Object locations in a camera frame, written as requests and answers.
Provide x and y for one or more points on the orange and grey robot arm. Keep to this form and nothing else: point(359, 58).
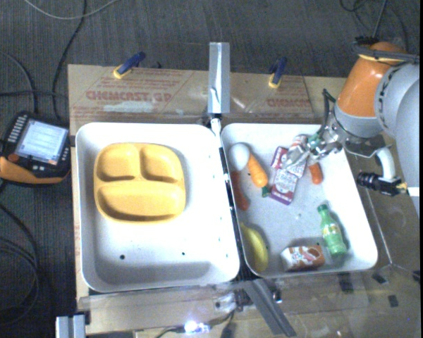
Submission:
point(398, 97)

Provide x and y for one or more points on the yellow banana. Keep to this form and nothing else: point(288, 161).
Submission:
point(256, 246)

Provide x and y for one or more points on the red sausage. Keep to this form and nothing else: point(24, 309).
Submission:
point(239, 192)

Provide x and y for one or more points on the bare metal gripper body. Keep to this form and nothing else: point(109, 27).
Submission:
point(328, 143)

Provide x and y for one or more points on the red and white packet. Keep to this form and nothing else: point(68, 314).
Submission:
point(298, 169)

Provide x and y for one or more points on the white plastic tray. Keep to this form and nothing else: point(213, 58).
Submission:
point(155, 255)
point(299, 220)

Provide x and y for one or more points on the brown cardboard board red print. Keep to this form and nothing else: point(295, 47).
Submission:
point(134, 97)

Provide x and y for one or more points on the small orange sausage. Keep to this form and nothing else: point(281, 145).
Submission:
point(316, 174)

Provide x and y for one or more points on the black cylinder on white bracket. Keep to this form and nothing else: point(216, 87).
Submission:
point(380, 182)

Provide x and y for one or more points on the orange carrot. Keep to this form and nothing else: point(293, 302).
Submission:
point(258, 173)

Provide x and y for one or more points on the white egg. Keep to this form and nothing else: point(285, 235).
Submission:
point(239, 155)

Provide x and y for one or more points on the large purple and white packet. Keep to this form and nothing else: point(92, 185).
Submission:
point(283, 190)

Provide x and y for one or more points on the small purple and white packet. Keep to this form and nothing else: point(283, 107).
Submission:
point(278, 157)

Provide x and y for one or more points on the green bottle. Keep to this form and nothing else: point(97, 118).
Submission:
point(332, 232)

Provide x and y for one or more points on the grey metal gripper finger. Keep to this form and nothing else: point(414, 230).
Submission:
point(297, 158)
point(317, 154)

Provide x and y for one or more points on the yellow divided plate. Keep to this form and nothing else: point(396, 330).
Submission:
point(141, 188)

